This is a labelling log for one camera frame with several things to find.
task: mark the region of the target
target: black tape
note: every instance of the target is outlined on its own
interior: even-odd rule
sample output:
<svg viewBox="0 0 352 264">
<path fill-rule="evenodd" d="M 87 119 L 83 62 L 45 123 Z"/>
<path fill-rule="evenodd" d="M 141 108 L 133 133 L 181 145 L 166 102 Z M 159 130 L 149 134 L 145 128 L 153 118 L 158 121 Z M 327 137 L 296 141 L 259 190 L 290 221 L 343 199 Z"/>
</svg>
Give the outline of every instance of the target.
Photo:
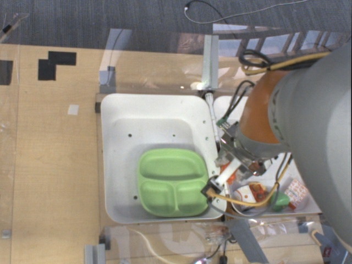
<svg viewBox="0 0 352 264">
<path fill-rule="evenodd" d="M 98 102 L 95 103 L 95 113 L 100 113 L 100 106 L 101 106 L 101 103 L 98 103 Z"/>
<path fill-rule="evenodd" d="M 105 235 L 99 236 L 99 244 L 105 244 L 105 250 L 111 249 L 110 239 L 109 239 L 109 237 L 106 237 Z"/>
<path fill-rule="evenodd" d="M 38 61 L 38 80 L 56 80 L 56 66 L 47 59 Z"/>
<path fill-rule="evenodd" d="M 7 26 L 5 26 L 5 27 L 2 29 L 2 32 L 6 34 L 6 32 L 8 32 L 11 28 L 12 28 L 12 26 L 11 26 L 10 24 L 8 24 Z"/>
<path fill-rule="evenodd" d="M 10 85 L 12 79 L 12 60 L 0 60 L 0 85 Z"/>
<path fill-rule="evenodd" d="M 49 64 L 76 65 L 76 53 L 49 51 Z"/>
</svg>

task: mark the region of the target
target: wire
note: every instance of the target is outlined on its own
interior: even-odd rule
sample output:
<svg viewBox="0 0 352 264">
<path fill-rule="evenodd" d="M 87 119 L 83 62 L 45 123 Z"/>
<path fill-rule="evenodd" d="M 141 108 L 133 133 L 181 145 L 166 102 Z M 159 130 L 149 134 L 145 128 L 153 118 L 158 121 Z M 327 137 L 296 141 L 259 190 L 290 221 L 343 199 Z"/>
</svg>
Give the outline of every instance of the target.
<svg viewBox="0 0 352 264">
<path fill-rule="evenodd" d="M 176 263 L 168 261 L 167 259 L 165 259 L 162 256 L 158 255 L 158 253 L 155 252 L 155 250 L 153 249 L 153 247 L 152 247 L 150 241 L 148 240 L 148 238 L 145 235 L 143 235 L 140 231 L 138 231 L 136 229 L 132 229 L 132 228 L 127 228 L 127 230 L 134 231 L 135 233 L 137 233 L 138 235 L 140 235 L 143 238 L 143 240 L 144 240 L 144 242 L 145 242 L 145 244 L 147 246 L 147 249 L 148 249 L 149 253 L 152 256 L 156 257 L 158 260 L 160 260 L 161 262 L 163 262 L 165 264 L 176 264 Z"/>
<path fill-rule="evenodd" d="M 280 3 L 280 4 L 275 4 L 275 5 L 272 5 L 272 6 L 269 6 L 269 7 L 266 7 L 266 8 L 262 8 L 262 9 L 259 9 L 259 10 L 255 10 L 255 11 L 251 11 L 251 12 L 245 12 L 245 13 L 240 13 L 240 14 L 233 14 L 233 15 L 229 15 L 229 16 L 225 16 L 225 17 L 222 17 L 220 19 L 216 19 L 216 20 L 211 20 L 211 21 L 196 21 L 192 18 L 190 18 L 188 15 L 187 15 L 187 10 L 189 9 L 190 5 L 193 3 L 193 2 L 202 2 L 204 4 L 207 4 L 208 6 L 212 7 L 214 9 L 213 6 L 211 6 L 208 2 L 205 2 L 205 1 L 201 1 L 201 0 L 192 0 L 191 2 L 187 3 L 186 6 L 184 7 L 184 15 L 185 17 L 190 20 L 191 22 L 193 23 L 196 23 L 196 24 L 213 24 L 213 23 L 216 23 L 218 21 L 221 21 L 221 20 L 226 20 L 226 19 L 229 19 L 229 18 L 235 18 L 235 17 L 239 17 L 239 16 L 242 16 L 242 15 L 249 15 L 249 14 L 254 14 L 254 13 L 258 13 L 258 12 L 261 12 L 261 11 L 264 11 L 264 10 L 269 10 L 269 9 L 272 9 L 272 8 L 275 8 L 275 7 L 279 7 L 279 6 L 287 6 L 287 5 L 293 5 L 293 4 L 299 4 L 299 3 L 304 3 L 304 2 L 308 2 L 310 0 L 300 0 L 300 1 L 293 1 L 293 2 L 288 2 L 288 3 Z"/>
<path fill-rule="evenodd" d="M 223 254 L 223 256 L 225 256 L 225 254 L 226 254 L 226 244 L 227 244 L 227 240 L 224 243 L 224 254 Z"/>
<path fill-rule="evenodd" d="M 280 166 L 278 167 L 278 169 L 277 169 L 277 171 L 276 171 L 276 174 L 275 174 L 275 182 L 277 182 L 278 179 L 279 179 L 279 173 L 280 173 L 280 171 L 281 171 L 281 169 L 282 169 L 282 167 L 283 167 L 283 165 L 284 165 L 284 162 L 286 161 L 286 158 L 287 158 L 287 153 L 285 153 L 285 155 L 284 155 L 284 157 L 283 157 L 283 159 L 282 159 L 282 161 L 281 161 L 281 164 L 280 164 Z M 292 158 L 292 156 L 290 156 L 290 158 L 287 160 L 287 164 L 290 164 L 290 163 L 291 163 L 291 158 Z M 278 199 L 278 197 L 279 197 L 279 189 L 280 189 L 280 184 L 278 185 L 278 188 L 276 189 L 276 194 L 275 194 L 274 200 L 271 202 L 271 204 L 270 204 L 270 206 L 269 206 L 268 208 L 266 208 L 264 211 L 258 213 L 259 216 L 263 215 L 265 212 L 267 212 L 267 211 L 269 211 L 270 209 L 272 209 L 272 207 L 276 204 L 277 199 Z M 235 206 L 234 206 L 234 209 L 236 210 L 236 212 L 237 212 L 238 214 L 240 214 L 240 215 L 243 216 L 243 217 L 252 218 L 252 217 L 254 216 L 253 214 L 251 214 L 251 215 L 243 214 L 242 212 L 240 212 L 239 210 L 237 210 L 237 208 L 236 208 Z"/>
<path fill-rule="evenodd" d="M 269 211 L 270 209 L 272 209 L 272 207 L 273 207 L 273 206 L 276 204 L 276 202 L 277 202 L 277 199 L 278 199 L 278 196 L 279 196 L 279 189 L 280 189 L 280 183 L 279 183 L 279 181 L 282 179 L 282 177 L 283 177 L 285 171 L 287 170 L 288 166 L 290 165 L 290 163 L 291 163 L 291 161 L 292 161 L 292 159 L 293 159 L 293 157 L 292 157 L 292 155 L 291 155 L 291 156 L 289 157 L 289 159 L 288 159 L 286 165 L 285 165 L 285 168 L 282 170 L 281 174 L 279 175 L 279 173 L 280 173 L 280 171 L 281 171 L 281 169 L 282 169 L 282 167 L 283 167 L 283 164 L 284 164 L 284 162 L 285 162 L 285 160 L 286 160 L 286 157 L 287 157 L 287 153 L 285 154 L 284 158 L 282 159 L 282 162 L 281 162 L 281 164 L 280 164 L 280 166 L 279 166 L 279 168 L 278 168 L 278 170 L 277 170 L 277 172 L 276 172 L 276 175 L 275 175 L 275 178 L 276 178 L 275 185 L 277 185 L 277 191 L 276 191 L 276 195 L 275 195 L 275 197 L 274 197 L 274 200 L 273 200 L 273 202 L 272 202 L 265 210 L 263 210 L 262 212 L 259 212 L 259 213 L 257 213 L 257 214 L 251 214 L 251 215 L 245 215 L 245 214 L 243 214 L 243 213 L 242 213 L 241 215 L 239 215 L 239 214 L 231 214 L 231 213 L 228 213 L 228 212 L 225 212 L 225 211 L 222 211 L 222 210 L 218 209 L 216 206 L 214 206 L 214 205 L 212 204 L 211 199 L 208 199 L 208 200 L 207 200 L 208 205 L 210 206 L 210 208 L 212 208 L 212 209 L 218 211 L 219 213 L 224 214 L 225 216 L 231 217 L 231 218 L 249 219 L 249 218 L 255 218 L 255 217 L 262 216 L 262 215 L 265 214 L 267 211 Z"/>
<path fill-rule="evenodd" d="M 286 156 L 284 157 L 280 167 L 278 168 L 278 172 L 281 170 L 285 159 L 286 159 Z M 289 161 L 286 163 L 286 165 L 283 168 L 281 174 L 278 176 L 278 179 L 276 179 L 276 182 L 275 182 L 273 188 L 271 189 L 269 194 L 266 196 L 266 198 L 264 200 L 262 200 L 262 201 L 259 201 L 259 202 L 245 202 L 245 201 L 231 199 L 230 197 L 226 197 L 226 196 L 223 196 L 223 195 L 216 194 L 213 188 L 208 189 L 206 194 L 207 194 L 208 197 L 214 197 L 214 198 L 226 200 L 226 201 L 232 202 L 232 203 L 237 204 L 237 205 L 255 206 L 255 207 L 263 206 L 269 201 L 271 196 L 274 194 L 274 191 L 276 189 L 279 189 L 279 187 L 280 187 L 279 183 L 280 183 L 281 179 L 283 178 L 283 176 L 285 175 L 285 172 L 286 172 L 289 164 L 291 163 L 291 160 L 292 159 L 290 158 Z"/>
<path fill-rule="evenodd" d="M 224 16 L 220 13 L 220 11 L 218 11 L 212 4 L 206 2 L 206 1 L 203 1 L 203 0 L 192 0 L 190 2 L 188 2 L 185 6 L 185 12 L 189 9 L 190 5 L 194 2 L 200 2 L 200 3 L 204 3 L 206 5 L 208 5 L 209 7 L 211 7 L 215 12 L 218 13 L 218 15 L 222 18 L 222 20 L 227 24 L 227 25 L 230 25 L 227 21 L 226 21 L 226 18 L 224 18 Z"/>
<path fill-rule="evenodd" d="M 219 251 L 221 245 L 222 245 L 222 243 L 218 245 L 218 247 L 215 249 L 215 251 L 214 251 L 214 253 L 212 255 L 205 257 L 205 259 L 213 258 L 214 255 Z"/>
<path fill-rule="evenodd" d="M 280 63 L 274 63 L 264 54 L 251 49 L 246 49 L 241 52 L 239 56 L 239 62 L 242 64 L 241 68 L 246 75 L 255 75 L 259 73 L 265 73 L 269 70 L 293 70 L 299 68 L 308 68 L 312 66 L 317 60 L 329 54 L 330 52 L 315 53 L 286 60 Z M 246 59 L 245 56 L 248 55 L 258 56 L 258 58 Z"/>
<path fill-rule="evenodd" d="M 245 83 L 249 83 L 249 86 L 247 86 L 244 90 L 244 92 L 241 94 L 240 98 L 235 102 L 236 100 L 236 97 L 238 95 L 238 92 L 240 91 L 241 87 L 245 84 Z M 232 113 L 232 111 L 234 111 L 234 109 L 236 108 L 236 106 L 239 104 L 239 102 L 241 101 L 242 97 L 246 94 L 247 92 L 247 88 L 248 87 L 254 87 L 255 86 L 255 83 L 250 81 L 250 80 L 244 80 L 240 83 L 240 85 L 238 85 L 236 91 L 235 91 L 235 94 L 233 95 L 231 101 L 230 101 L 230 105 L 227 109 L 227 111 L 225 112 L 224 116 L 222 118 L 225 118 L 225 117 L 229 117 L 230 114 Z"/>
</svg>

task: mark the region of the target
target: green divided plate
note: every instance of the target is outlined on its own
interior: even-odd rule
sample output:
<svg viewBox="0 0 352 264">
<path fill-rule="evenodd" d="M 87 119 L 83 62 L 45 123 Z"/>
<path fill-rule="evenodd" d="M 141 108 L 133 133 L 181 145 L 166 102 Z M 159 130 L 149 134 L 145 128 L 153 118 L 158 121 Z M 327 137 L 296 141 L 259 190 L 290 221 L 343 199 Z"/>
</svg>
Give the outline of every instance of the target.
<svg viewBox="0 0 352 264">
<path fill-rule="evenodd" d="M 207 208 L 200 192 L 208 180 L 203 158 L 194 151 L 158 148 L 145 152 L 137 170 L 143 208 L 161 217 L 189 217 Z"/>
</svg>

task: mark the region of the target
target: wooden table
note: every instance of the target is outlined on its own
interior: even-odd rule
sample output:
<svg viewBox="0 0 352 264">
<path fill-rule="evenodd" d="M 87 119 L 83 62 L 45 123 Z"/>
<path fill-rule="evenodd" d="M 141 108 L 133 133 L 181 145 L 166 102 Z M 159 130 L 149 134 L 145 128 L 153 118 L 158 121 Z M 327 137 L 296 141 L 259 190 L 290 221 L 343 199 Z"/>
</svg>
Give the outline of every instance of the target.
<svg viewBox="0 0 352 264">
<path fill-rule="evenodd" d="M 1 49 L 18 53 L 15 45 L 1 45 Z M 38 60 L 47 59 L 48 51 L 76 52 L 76 66 L 58 65 L 56 81 L 38 81 Z M 120 91 L 131 92 L 135 88 L 135 91 L 158 92 L 163 87 L 176 90 L 180 86 L 189 87 L 201 77 L 202 56 L 118 54 L 116 71 Z M 104 50 L 97 49 L 21 46 L 17 64 L 19 85 L 0 87 L 14 104 L 18 98 L 17 126 L 11 130 L 16 135 L 12 264 L 83 263 L 84 246 L 98 243 L 100 216 L 105 213 L 100 210 L 95 101 L 99 92 L 99 68 L 108 64 L 106 58 L 102 62 L 103 55 Z M 0 57 L 11 59 L 12 55 L 0 54 Z M 237 61 L 224 58 L 220 67 L 229 68 L 222 84 L 235 87 L 240 81 L 233 79 L 239 68 Z M 68 114 L 70 105 L 79 105 L 77 115 Z M 173 230 L 178 232 L 177 225 Z M 138 232 L 129 235 L 136 236 L 139 241 L 148 239 L 152 246 L 158 245 L 155 231 L 146 232 L 146 237 Z M 0 263 L 9 263 L 6 251 L 10 242 L 2 244 L 0 249 L 5 253 L 0 250 Z M 229 246 L 228 250 L 229 264 L 247 263 L 237 245 Z M 264 252 L 273 260 L 322 263 L 318 246 L 302 234 L 297 234 L 294 240 L 292 236 L 285 240 L 282 235 L 266 245 Z M 169 263 L 185 261 L 183 256 L 167 254 Z M 111 259 L 107 263 L 118 264 L 119 260 Z M 131 263 L 166 262 L 146 255 L 146 258 L 136 256 Z"/>
</svg>

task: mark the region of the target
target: orange object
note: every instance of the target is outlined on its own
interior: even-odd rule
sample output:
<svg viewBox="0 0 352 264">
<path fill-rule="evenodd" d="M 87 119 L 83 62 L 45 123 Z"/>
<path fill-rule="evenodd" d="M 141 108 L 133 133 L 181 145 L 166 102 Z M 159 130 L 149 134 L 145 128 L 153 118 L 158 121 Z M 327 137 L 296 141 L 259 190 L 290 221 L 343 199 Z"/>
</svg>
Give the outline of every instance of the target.
<svg viewBox="0 0 352 264">
<path fill-rule="evenodd" d="M 249 188 L 257 202 L 265 199 L 267 191 L 260 183 L 250 183 Z"/>
<path fill-rule="evenodd" d="M 247 138 L 268 144 L 277 144 L 268 117 L 270 95 L 276 84 L 288 71 L 269 71 L 254 86 L 239 123 L 239 128 Z"/>
<path fill-rule="evenodd" d="M 221 165 L 221 166 L 220 166 L 220 173 L 222 173 L 222 172 L 228 167 L 229 164 L 230 164 L 230 162 L 228 162 L 228 163 L 226 163 L 226 164 L 224 164 L 224 165 Z M 233 180 L 236 179 L 236 171 L 237 171 L 237 169 L 236 169 L 235 172 L 230 176 L 230 178 L 227 180 L 227 183 L 228 183 L 229 185 L 231 185 L 232 182 L 233 182 Z"/>
</svg>

